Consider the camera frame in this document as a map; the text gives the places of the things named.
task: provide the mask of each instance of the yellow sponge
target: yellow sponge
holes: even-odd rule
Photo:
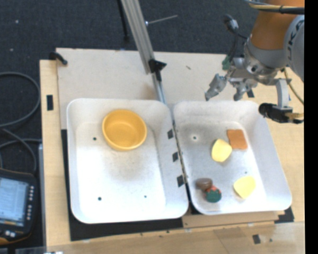
[[[224,162],[231,154],[232,147],[223,139],[217,139],[212,147],[212,159],[217,162]]]
[[[255,180],[252,176],[245,176],[233,184],[234,190],[242,198],[247,198],[255,189]]]

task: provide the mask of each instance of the aluminum pole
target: aluminum pole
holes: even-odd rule
[[[152,73],[149,62],[151,60],[155,60],[155,58],[153,54],[152,44],[147,32],[146,22],[140,8],[139,0],[121,0],[121,2],[123,5],[123,9],[125,10],[132,35],[136,42],[136,46],[143,63],[145,73]],[[161,81],[157,80],[155,74],[152,73],[152,76],[158,100],[166,104]]]

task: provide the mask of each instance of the black clip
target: black clip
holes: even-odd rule
[[[151,72],[155,73],[157,80],[162,81],[160,71],[165,68],[167,64],[154,59],[151,59],[148,64]]]
[[[292,113],[292,108],[284,108],[284,109],[278,109],[276,108],[276,104],[268,104],[268,103],[262,103],[259,106],[259,113],[267,117],[269,119],[272,119],[273,121],[279,122],[279,123],[295,123],[300,124],[303,123],[304,120],[297,120],[297,119],[290,119],[286,113]]]
[[[61,63],[63,64],[63,65],[67,65],[67,60],[65,60],[63,57],[62,57],[62,55],[60,55],[59,53],[57,53],[57,52],[51,52],[51,53],[49,53],[49,59],[50,60],[60,60],[61,61]]]

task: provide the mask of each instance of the metal rod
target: metal rod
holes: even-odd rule
[[[150,21],[150,22],[146,21],[145,24],[146,24],[146,26],[148,26],[148,25],[153,24],[153,23],[158,23],[158,22],[170,20],[170,19],[177,18],[177,17],[178,17],[178,15],[173,15],[173,16],[161,18],[161,19],[158,19],[158,20]]]
[[[126,27],[125,16],[123,15],[123,11],[122,11],[121,0],[117,0],[117,3],[118,3],[118,9],[119,9],[119,14],[120,14],[120,18],[121,18],[124,40],[128,40],[128,32],[127,32],[127,27]]]
[[[132,35],[136,42],[140,58],[144,65],[147,74],[152,73],[153,84],[157,93],[159,101],[166,104],[163,87],[161,81],[156,78],[156,75],[151,71],[149,66],[150,60],[155,59],[151,41],[147,32],[146,23],[142,10],[140,8],[139,0],[121,0],[123,9],[125,11],[127,20],[129,22]]]
[[[45,205],[45,173],[43,165],[43,145],[39,144],[39,176],[40,176],[40,200],[41,200],[41,224],[42,224],[42,240],[46,245],[46,205]]]

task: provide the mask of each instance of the yellow bowl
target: yellow bowl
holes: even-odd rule
[[[102,122],[102,132],[108,145],[118,151],[128,151],[141,146],[146,140],[144,120],[131,110],[110,112]]]

